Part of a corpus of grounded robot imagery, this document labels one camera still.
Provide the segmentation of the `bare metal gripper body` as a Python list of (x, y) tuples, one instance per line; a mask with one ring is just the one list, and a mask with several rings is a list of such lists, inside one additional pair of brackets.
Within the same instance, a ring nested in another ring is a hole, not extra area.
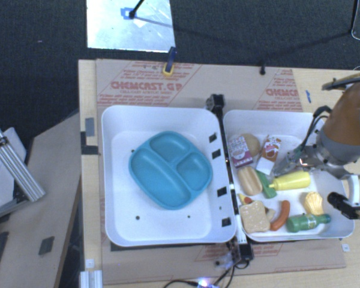
[(287, 159), (294, 166), (316, 169), (330, 173), (337, 179), (346, 179), (351, 175), (345, 165), (360, 158), (360, 146), (351, 145), (309, 145), (303, 150), (296, 148), (287, 153)]

